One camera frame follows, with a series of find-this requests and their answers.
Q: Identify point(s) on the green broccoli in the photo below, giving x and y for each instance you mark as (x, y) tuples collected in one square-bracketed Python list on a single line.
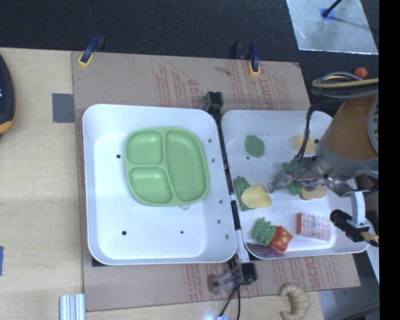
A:
[(294, 188)]

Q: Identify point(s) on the tan bread slice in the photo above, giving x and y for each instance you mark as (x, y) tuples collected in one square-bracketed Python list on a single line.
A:
[(315, 193)]

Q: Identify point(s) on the yellow corn with green husk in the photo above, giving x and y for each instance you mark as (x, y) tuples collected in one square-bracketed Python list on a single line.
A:
[(255, 197)]

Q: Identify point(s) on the purple eggplant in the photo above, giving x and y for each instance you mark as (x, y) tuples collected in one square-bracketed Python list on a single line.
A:
[(260, 249)]

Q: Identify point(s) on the brown cardboard board red print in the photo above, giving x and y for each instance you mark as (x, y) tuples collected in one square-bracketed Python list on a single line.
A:
[(146, 78)]

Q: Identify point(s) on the yellow round biscuit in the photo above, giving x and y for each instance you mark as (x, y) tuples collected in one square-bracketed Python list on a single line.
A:
[(301, 143)]

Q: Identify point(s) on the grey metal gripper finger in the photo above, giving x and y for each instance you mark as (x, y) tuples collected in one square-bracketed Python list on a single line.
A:
[(277, 184), (286, 174)]

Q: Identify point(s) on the tan croissant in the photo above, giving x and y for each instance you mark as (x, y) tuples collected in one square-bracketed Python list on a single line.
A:
[(298, 298)]

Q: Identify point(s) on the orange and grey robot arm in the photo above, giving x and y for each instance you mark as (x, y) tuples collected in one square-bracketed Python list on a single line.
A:
[(350, 128)]

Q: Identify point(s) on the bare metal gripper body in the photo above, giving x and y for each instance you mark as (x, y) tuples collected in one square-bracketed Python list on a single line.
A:
[(311, 175)]

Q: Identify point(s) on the thin black and white rod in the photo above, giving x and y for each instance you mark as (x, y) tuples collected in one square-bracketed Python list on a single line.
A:
[(235, 212)]

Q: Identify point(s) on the green lettuce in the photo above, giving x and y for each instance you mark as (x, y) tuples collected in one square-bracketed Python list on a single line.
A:
[(262, 231)]

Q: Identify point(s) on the orange and white carton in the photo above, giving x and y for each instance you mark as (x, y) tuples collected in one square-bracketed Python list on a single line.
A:
[(313, 227)]

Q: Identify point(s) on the white plastic tray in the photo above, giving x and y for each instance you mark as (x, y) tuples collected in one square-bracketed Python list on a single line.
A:
[(153, 235), (280, 208)]

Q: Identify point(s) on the black cylinder on white bracket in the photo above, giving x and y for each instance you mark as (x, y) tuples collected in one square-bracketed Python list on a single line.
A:
[(348, 225)]

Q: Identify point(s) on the green grapes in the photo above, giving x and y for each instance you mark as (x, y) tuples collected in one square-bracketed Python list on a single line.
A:
[(254, 146)]

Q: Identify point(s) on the red cube with yellow star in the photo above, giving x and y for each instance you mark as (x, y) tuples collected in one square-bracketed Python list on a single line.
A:
[(281, 239)]

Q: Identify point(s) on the green divided plate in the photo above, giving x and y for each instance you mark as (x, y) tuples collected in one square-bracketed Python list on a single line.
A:
[(183, 165)]

